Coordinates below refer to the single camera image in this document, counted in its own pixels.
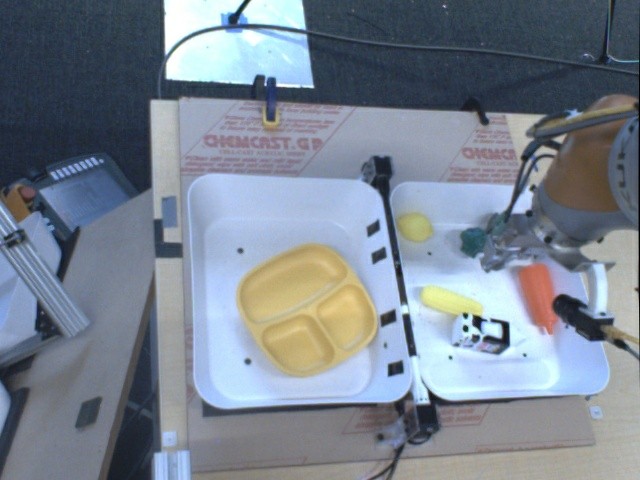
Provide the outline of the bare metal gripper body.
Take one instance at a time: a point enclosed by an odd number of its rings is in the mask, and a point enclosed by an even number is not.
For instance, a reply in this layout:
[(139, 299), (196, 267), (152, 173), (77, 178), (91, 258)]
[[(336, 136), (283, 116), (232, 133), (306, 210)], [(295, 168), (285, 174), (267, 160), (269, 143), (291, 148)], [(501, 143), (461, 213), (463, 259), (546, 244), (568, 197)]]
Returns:
[(564, 268), (582, 268), (582, 242), (560, 231), (546, 216), (534, 212), (495, 214), (491, 219), (491, 245), (501, 252), (521, 248), (520, 260), (548, 257)]

